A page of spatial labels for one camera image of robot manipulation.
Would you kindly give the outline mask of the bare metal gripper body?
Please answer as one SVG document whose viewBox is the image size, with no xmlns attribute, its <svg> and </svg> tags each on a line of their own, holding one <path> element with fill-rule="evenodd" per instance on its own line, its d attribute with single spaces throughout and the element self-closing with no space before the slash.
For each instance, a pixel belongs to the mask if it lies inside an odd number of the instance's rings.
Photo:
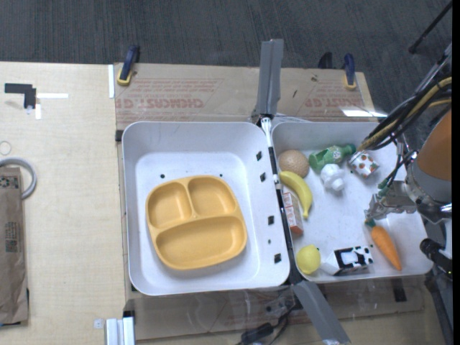
<svg viewBox="0 0 460 345">
<path fill-rule="evenodd" d="M 385 186 L 381 190 L 381 203 L 387 206 L 394 206 L 393 213 L 415 213 L 415 203 L 410 199 L 406 189 L 405 182 L 395 180 L 390 186 Z"/>
</svg>

